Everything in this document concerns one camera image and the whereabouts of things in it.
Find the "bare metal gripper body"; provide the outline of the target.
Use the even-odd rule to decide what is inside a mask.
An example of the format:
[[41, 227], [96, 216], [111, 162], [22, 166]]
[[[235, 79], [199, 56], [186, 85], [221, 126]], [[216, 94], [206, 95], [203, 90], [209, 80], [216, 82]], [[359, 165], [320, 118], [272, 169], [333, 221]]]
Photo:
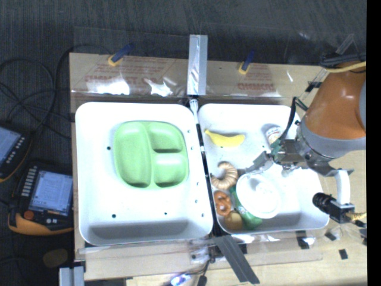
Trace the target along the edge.
[[317, 173], [336, 173], [330, 157], [314, 151], [304, 140], [277, 139], [272, 143], [272, 158], [285, 170], [311, 169]]

